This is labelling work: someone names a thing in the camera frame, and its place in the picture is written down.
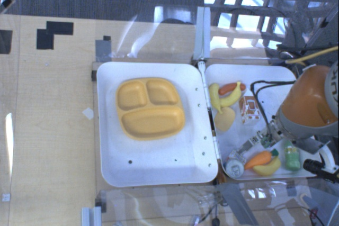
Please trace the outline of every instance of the yellow compartment tray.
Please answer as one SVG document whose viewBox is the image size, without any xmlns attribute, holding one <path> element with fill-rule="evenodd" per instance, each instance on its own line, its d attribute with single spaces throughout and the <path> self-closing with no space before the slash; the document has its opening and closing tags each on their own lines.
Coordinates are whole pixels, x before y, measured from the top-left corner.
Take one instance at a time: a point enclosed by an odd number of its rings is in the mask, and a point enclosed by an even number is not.
<svg viewBox="0 0 339 226">
<path fill-rule="evenodd" d="M 170 137 L 182 130 L 185 113 L 174 85 L 163 78 L 123 82 L 115 93 L 124 133 L 136 140 Z"/>
</svg>

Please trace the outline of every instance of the wire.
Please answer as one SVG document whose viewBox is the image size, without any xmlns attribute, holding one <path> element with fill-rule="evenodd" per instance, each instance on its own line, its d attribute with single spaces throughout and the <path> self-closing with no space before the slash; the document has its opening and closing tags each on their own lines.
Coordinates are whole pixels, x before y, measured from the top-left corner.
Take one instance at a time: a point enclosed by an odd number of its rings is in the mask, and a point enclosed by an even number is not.
<svg viewBox="0 0 339 226">
<path fill-rule="evenodd" d="M 303 207 L 303 206 L 301 206 L 301 208 L 306 209 L 308 212 L 310 212 L 312 215 L 314 215 L 317 218 L 317 220 L 321 223 L 322 226 L 325 226 L 324 223 L 322 222 L 322 220 L 317 216 L 317 214 L 315 212 L 313 212 L 309 208 L 306 208 L 306 207 Z"/>
<path fill-rule="evenodd" d="M 216 217 L 217 217 L 217 213 L 218 213 L 218 204 L 219 203 L 222 203 L 223 202 L 223 200 L 220 200 L 219 202 L 217 202 L 215 205 L 213 205 L 211 208 L 210 208 L 210 210 L 208 210 L 208 212 L 206 213 L 206 215 L 205 216 L 203 216 L 200 220 L 199 220 L 199 222 L 198 222 L 198 224 L 199 223 L 201 223 L 201 222 L 203 222 L 203 221 L 205 221 L 205 219 L 211 214 L 211 212 L 213 211 L 213 209 L 214 208 L 216 208 Z"/>
<path fill-rule="evenodd" d="M 267 120 L 267 116 L 266 116 L 266 113 L 264 111 L 264 108 L 262 107 L 261 103 L 258 100 L 258 94 L 261 90 L 263 90 L 265 88 L 290 85 L 290 84 L 294 84 L 294 82 L 295 81 L 265 81 L 265 80 L 259 80 L 259 81 L 255 81 L 255 82 L 251 83 L 250 90 L 253 93 L 254 99 L 256 100 L 256 102 L 258 104 L 258 108 L 260 110 L 260 113 L 262 114 L 264 121 L 266 123 L 267 133 L 268 133 L 270 141 L 272 140 L 272 137 L 273 137 L 271 127 L 270 127 L 270 124 Z M 269 84 L 269 85 L 263 86 L 263 87 L 259 88 L 257 91 L 255 91 L 254 85 L 258 84 L 258 83 L 265 83 L 265 84 Z"/>
<path fill-rule="evenodd" d="M 330 52 L 333 52 L 333 51 L 336 51 L 336 50 L 338 50 L 338 46 L 327 48 L 327 49 L 322 50 L 320 52 L 316 52 L 316 53 L 313 53 L 313 54 L 310 54 L 308 56 L 301 57 L 301 58 L 298 58 L 298 59 L 289 59 L 289 60 L 286 60 L 285 63 L 286 64 L 301 63 L 304 60 L 312 59 L 312 58 L 315 58 L 315 57 L 318 57 L 318 56 L 321 56 L 321 55 L 324 55 L 324 54 L 327 54 L 327 53 L 330 53 Z"/>
<path fill-rule="evenodd" d="M 198 224 L 201 223 L 201 222 L 203 222 L 203 221 L 205 221 L 205 219 L 210 215 L 210 213 L 213 211 L 213 209 L 214 209 L 217 205 L 218 205 L 218 203 L 216 203 L 215 205 L 213 205 L 213 206 L 211 207 L 211 209 L 207 212 L 207 214 L 206 214 L 205 216 L 203 216 L 203 217 L 199 220 Z"/>
</svg>

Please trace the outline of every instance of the black cable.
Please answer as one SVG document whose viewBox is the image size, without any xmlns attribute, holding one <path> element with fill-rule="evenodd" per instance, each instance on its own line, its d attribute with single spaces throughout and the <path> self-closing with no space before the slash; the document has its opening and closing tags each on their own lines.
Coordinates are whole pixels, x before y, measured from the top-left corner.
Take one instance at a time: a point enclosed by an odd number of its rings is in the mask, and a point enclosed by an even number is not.
<svg viewBox="0 0 339 226">
<path fill-rule="evenodd" d="M 262 114 L 263 118 L 264 118 L 264 121 L 266 123 L 266 127 L 267 127 L 267 133 L 268 133 L 268 136 L 269 136 L 269 139 L 270 141 L 272 140 L 272 131 L 271 131 L 271 127 L 270 127 L 270 124 L 267 120 L 267 116 L 266 116 L 266 113 L 264 111 L 264 108 L 262 107 L 259 99 L 258 99 L 258 94 L 261 90 L 265 89 L 265 88 L 270 88 L 270 87 L 276 87 L 276 86 L 284 86 L 284 85 L 290 85 L 290 84 L 293 84 L 295 82 L 294 81 L 265 81 L 265 80 L 259 80 L 259 81 L 255 81 L 253 83 L 251 83 L 251 86 L 250 86 L 250 90 L 254 96 L 254 99 L 256 100 L 257 104 L 258 104 L 258 108 L 260 110 L 260 113 Z M 255 84 L 259 84 L 259 83 L 265 83 L 265 84 L 269 84 L 269 85 L 266 85 L 266 86 L 263 86 L 261 88 L 259 88 L 257 91 L 254 90 L 254 85 Z"/>
<path fill-rule="evenodd" d="M 210 213 L 213 211 L 213 209 L 218 205 L 218 203 L 216 203 L 215 205 L 213 205 L 210 210 L 207 212 L 207 214 L 205 216 L 203 216 L 198 223 L 201 223 L 203 221 L 205 221 L 205 219 L 210 215 Z"/>
<path fill-rule="evenodd" d="M 315 212 L 313 212 L 312 210 L 310 210 L 309 208 L 306 208 L 304 206 L 298 206 L 298 207 L 301 207 L 305 210 L 307 210 L 308 212 L 310 212 L 312 215 L 314 215 L 316 217 L 316 219 L 321 223 L 322 226 L 325 226 L 324 223 L 322 222 L 322 220 L 317 216 L 317 214 Z M 274 207 L 274 210 L 279 212 L 280 210 L 283 210 L 283 209 L 288 209 L 287 206 L 285 204 L 278 204 L 276 207 Z"/>
<path fill-rule="evenodd" d="M 322 222 L 322 220 L 317 216 L 317 214 L 315 212 L 313 212 L 312 210 L 310 210 L 309 208 L 303 207 L 301 206 L 301 208 L 304 208 L 305 210 L 307 210 L 308 212 L 310 212 L 312 215 L 314 215 L 316 217 L 316 219 L 321 223 L 322 226 L 325 226 Z"/>
</svg>

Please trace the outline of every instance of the banana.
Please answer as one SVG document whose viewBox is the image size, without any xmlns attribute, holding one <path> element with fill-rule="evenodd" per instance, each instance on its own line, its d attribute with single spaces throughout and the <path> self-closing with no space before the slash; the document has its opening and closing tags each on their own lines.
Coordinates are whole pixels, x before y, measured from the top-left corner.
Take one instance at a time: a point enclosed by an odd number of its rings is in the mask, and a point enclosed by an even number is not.
<svg viewBox="0 0 339 226">
<path fill-rule="evenodd" d="M 217 83 L 213 83 L 208 88 L 210 93 L 210 99 L 212 106 L 219 112 L 219 114 L 222 114 L 221 107 L 220 107 L 220 98 L 218 94 L 219 85 Z"/>
<path fill-rule="evenodd" d="M 241 95 L 242 95 L 242 91 L 240 89 L 240 81 L 238 81 L 237 86 L 231 92 L 231 94 L 220 99 L 221 107 L 229 107 L 229 106 L 233 105 L 236 101 L 239 100 Z"/>
<path fill-rule="evenodd" d="M 278 156 L 274 157 L 271 162 L 266 165 L 254 166 L 253 170 L 262 176 L 272 175 L 276 172 L 277 169 L 281 166 L 281 161 Z"/>
</svg>

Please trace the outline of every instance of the metal bracket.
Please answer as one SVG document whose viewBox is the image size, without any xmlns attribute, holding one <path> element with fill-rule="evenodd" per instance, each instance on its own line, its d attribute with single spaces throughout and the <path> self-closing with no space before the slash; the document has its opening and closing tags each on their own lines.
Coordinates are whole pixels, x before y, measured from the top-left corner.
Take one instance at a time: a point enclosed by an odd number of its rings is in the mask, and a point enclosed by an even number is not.
<svg viewBox="0 0 339 226">
<path fill-rule="evenodd" d="M 82 226 L 101 226 L 101 207 L 82 208 Z"/>
</svg>

